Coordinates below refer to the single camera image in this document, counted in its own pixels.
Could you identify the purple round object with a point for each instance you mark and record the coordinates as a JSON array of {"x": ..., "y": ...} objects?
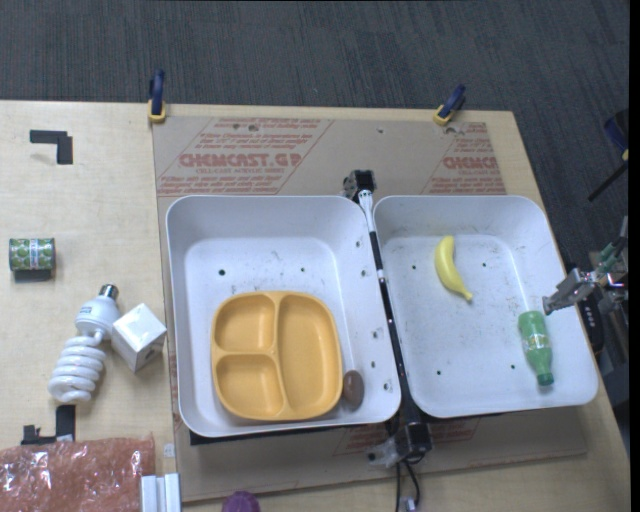
[{"x": 241, "y": 502}]

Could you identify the yellow divided plate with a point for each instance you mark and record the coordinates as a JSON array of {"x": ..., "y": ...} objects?
[{"x": 305, "y": 350}]

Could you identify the green plastic bottle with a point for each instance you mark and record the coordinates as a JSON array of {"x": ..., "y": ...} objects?
[{"x": 535, "y": 340}]

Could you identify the thin black and white rod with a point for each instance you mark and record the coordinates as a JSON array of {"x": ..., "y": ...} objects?
[{"x": 385, "y": 290}]

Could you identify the green patterned can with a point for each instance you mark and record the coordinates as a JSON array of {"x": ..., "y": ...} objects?
[{"x": 31, "y": 254}]

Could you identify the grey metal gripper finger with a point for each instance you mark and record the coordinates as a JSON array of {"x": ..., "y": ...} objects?
[
  {"x": 568, "y": 284},
  {"x": 556, "y": 302}
]

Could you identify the brown egg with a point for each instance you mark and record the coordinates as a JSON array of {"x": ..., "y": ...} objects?
[{"x": 353, "y": 390}]

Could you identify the white plastic tray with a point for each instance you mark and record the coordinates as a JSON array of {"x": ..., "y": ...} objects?
[
  {"x": 270, "y": 220},
  {"x": 465, "y": 350}
]

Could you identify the white spiral light bulb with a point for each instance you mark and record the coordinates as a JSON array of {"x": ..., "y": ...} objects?
[{"x": 80, "y": 360}]

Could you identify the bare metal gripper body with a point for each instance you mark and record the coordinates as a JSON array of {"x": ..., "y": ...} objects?
[{"x": 586, "y": 285}]

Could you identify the white cube box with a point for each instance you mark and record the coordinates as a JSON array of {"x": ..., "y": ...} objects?
[{"x": 137, "y": 335}]

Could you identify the brown cardboard board red print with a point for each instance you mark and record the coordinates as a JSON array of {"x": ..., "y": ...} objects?
[{"x": 310, "y": 150}]

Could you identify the yellow banana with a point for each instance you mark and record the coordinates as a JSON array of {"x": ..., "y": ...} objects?
[{"x": 446, "y": 270}]

